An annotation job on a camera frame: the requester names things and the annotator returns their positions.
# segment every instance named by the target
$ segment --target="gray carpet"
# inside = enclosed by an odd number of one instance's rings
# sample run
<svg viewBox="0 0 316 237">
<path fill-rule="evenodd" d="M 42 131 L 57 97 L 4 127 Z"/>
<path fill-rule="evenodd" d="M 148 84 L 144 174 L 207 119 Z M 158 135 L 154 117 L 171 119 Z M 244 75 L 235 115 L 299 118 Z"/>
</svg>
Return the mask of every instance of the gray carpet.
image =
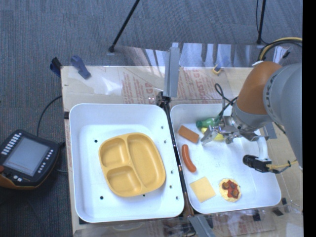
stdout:
<svg viewBox="0 0 316 237">
<path fill-rule="evenodd" d="M 36 134 L 42 111 L 61 95 L 60 78 L 50 70 L 54 57 L 62 65 L 74 54 L 86 65 L 125 62 L 107 54 L 135 1 L 0 0 L 0 142 L 17 129 Z M 262 1 L 256 11 L 257 0 L 141 0 L 117 46 L 256 45 Z M 262 41 L 302 35 L 303 0 L 267 0 Z M 58 99 L 39 136 L 65 141 L 63 118 Z M 64 148 L 57 168 L 67 168 Z M 72 236 L 67 173 L 55 170 L 32 191 L 1 188 L 0 201 L 0 236 Z"/>
</svg>

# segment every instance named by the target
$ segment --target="toy sausage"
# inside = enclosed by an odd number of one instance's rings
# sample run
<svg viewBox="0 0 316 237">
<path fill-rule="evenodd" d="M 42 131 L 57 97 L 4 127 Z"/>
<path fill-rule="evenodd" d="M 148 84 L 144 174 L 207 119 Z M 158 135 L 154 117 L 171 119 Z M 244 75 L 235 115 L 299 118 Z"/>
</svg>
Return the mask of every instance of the toy sausage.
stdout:
<svg viewBox="0 0 316 237">
<path fill-rule="evenodd" d="M 186 167 L 188 168 L 188 170 L 192 173 L 196 172 L 197 167 L 195 167 L 195 165 L 192 163 L 192 161 L 190 159 L 189 146 L 187 144 L 184 144 L 182 146 L 182 158 L 183 158 L 183 161 L 184 161 Z"/>
</svg>

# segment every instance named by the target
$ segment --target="cheese slice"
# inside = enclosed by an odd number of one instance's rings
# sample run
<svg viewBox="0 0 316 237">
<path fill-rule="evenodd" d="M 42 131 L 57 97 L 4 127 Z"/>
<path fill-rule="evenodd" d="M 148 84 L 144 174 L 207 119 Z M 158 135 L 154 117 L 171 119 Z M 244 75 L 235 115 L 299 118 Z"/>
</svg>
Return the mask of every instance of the cheese slice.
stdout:
<svg viewBox="0 0 316 237">
<path fill-rule="evenodd" d="M 206 177 L 202 177 L 190 183 L 194 194 L 197 196 L 200 203 L 214 197 L 216 195 L 212 185 Z"/>
</svg>

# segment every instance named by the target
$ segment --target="yellow divided plate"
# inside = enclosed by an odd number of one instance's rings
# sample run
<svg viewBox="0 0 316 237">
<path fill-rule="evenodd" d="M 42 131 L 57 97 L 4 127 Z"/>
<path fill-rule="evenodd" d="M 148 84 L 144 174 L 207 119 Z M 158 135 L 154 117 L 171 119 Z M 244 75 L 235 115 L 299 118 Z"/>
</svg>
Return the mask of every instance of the yellow divided plate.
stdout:
<svg viewBox="0 0 316 237">
<path fill-rule="evenodd" d="M 110 189 L 131 197 L 158 189 L 166 173 L 152 139 L 143 133 L 128 133 L 104 141 L 99 148 L 101 168 Z"/>
</svg>

